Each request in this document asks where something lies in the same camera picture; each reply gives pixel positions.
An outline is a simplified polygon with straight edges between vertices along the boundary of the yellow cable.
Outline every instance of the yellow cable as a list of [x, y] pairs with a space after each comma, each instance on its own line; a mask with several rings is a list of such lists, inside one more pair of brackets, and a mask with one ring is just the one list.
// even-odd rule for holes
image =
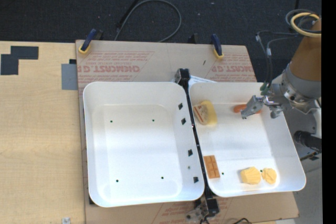
[[301, 35], [307, 36], [307, 37], [321, 37], [321, 34], [317, 34], [317, 33], [310, 33], [310, 32], [306, 32], [303, 31], [302, 29], [300, 29], [296, 24], [295, 24], [295, 20], [299, 17], [303, 17], [303, 16], [310, 16], [310, 17], [314, 17], [315, 19], [320, 19], [320, 17], [316, 14], [312, 14], [309, 12], [303, 12], [303, 13], [299, 13], [297, 15], [294, 15], [292, 17], [292, 19], [290, 20], [290, 25], [293, 27], [293, 29], [298, 32]]

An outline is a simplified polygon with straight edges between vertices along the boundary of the cardboard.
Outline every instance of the cardboard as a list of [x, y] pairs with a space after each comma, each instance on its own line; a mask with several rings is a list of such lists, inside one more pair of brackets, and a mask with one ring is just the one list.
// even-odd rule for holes
[[[190, 223], [186, 216], [194, 209], [194, 202], [112, 208], [90, 204], [82, 92], [94, 81], [172, 81], [179, 68], [188, 68], [192, 76], [217, 82], [256, 82], [246, 47], [222, 45], [224, 58], [220, 60], [212, 45], [93, 40], [83, 55], [78, 51], [83, 42], [76, 41], [76, 53], [87, 224]], [[243, 217], [260, 222], [295, 218], [299, 214], [291, 192], [216, 199], [220, 213], [208, 218], [209, 223], [230, 224]]]
[[[115, 50], [127, 51], [127, 46], [122, 47], [124, 43], [117, 44]], [[201, 78], [209, 78], [210, 70], [216, 66], [214, 75], [223, 75], [218, 78], [255, 81], [244, 46], [223, 46], [226, 58], [219, 63], [210, 45], [159, 44], [157, 47], [165, 50], [162, 55], [156, 52], [155, 45], [150, 49], [155, 52], [151, 59], [154, 56], [157, 64], [162, 61], [162, 66], [167, 67], [162, 79], [174, 75], [177, 68], [181, 68], [183, 58], [188, 58], [193, 63], [189, 65], [191, 73]], [[11, 54], [12, 46], [37, 46], [39, 53], [38, 59], [19, 59], [18, 74], [0, 75], [2, 222], [51, 224], [70, 218], [71, 224], [188, 223], [185, 215], [193, 209], [192, 202], [118, 208], [90, 204], [82, 158], [79, 95], [77, 90], [62, 89], [62, 64], [76, 59], [76, 46], [74, 43], [0, 41], [0, 54]], [[142, 48], [141, 43], [132, 46]], [[191, 55], [189, 48], [205, 52], [206, 56]], [[236, 57], [240, 64], [228, 61], [229, 56]], [[246, 66], [251, 71], [238, 66]], [[149, 67], [148, 72], [156, 73], [155, 65]], [[232, 224], [242, 217], [261, 222], [299, 216], [293, 193], [218, 198], [217, 201], [221, 211], [215, 218], [208, 219], [209, 223]]]

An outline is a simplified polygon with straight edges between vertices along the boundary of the toy bread slice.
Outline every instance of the toy bread slice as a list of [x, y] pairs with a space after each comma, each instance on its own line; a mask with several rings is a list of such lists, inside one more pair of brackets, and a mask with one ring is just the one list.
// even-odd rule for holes
[[200, 104], [193, 106], [193, 111], [200, 124], [213, 125], [217, 123], [216, 111], [210, 101], [205, 100]]

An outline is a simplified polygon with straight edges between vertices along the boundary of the white tray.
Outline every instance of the white tray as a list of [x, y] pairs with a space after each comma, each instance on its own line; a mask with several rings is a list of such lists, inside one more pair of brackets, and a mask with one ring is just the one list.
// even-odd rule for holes
[[93, 82], [83, 92], [89, 194], [101, 207], [200, 198], [186, 94], [172, 82]]
[[[215, 155], [220, 178], [208, 178], [210, 189], [221, 197], [298, 191], [304, 188], [306, 176], [296, 152], [284, 115], [275, 119], [263, 107], [260, 114], [242, 119], [233, 107], [247, 103], [260, 93], [262, 83], [218, 82], [196, 83], [190, 87], [192, 104], [203, 100], [213, 103], [218, 124], [201, 125], [196, 117], [197, 135], [203, 156]], [[251, 166], [277, 172], [275, 184], [263, 179], [257, 185], [245, 184], [240, 171]]]

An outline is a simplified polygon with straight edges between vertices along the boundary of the orange object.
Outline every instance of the orange object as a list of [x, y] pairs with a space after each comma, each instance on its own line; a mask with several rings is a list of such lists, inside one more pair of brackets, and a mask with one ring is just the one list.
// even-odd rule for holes
[[244, 110], [244, 109], [246, 109], [246, 104], [239, 104], [233, 108], [233, 111], [235, 113], [239, 113], [241, 110]]
[[208, 172], [208, 177], [209, 178], [220, 177], [215, 155], [203, 156], [203, 159], [205, 163], [205, 168]]

